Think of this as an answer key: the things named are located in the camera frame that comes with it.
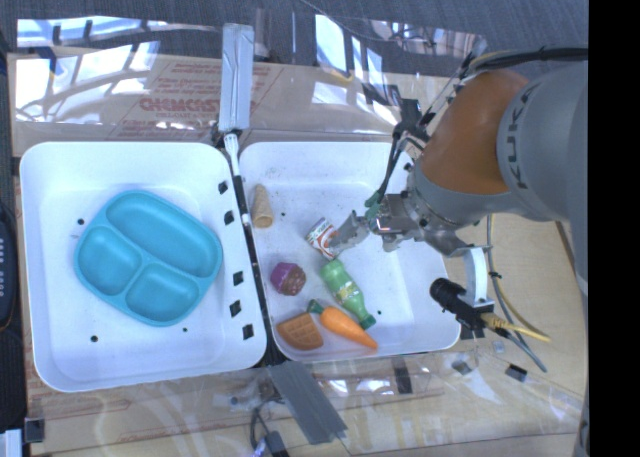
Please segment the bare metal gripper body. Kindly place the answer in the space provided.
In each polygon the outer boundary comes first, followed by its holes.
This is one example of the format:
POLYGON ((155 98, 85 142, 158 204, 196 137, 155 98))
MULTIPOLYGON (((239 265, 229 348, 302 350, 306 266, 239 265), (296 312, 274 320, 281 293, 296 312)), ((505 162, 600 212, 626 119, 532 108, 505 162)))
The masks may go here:
POLYGON ((423 242, 444 256, 470 248, 457 231, 461 225, 439 216, 417 194, 374 195, 368 200, 369 230, 382 239, 386 252, 405 241, 423 242))

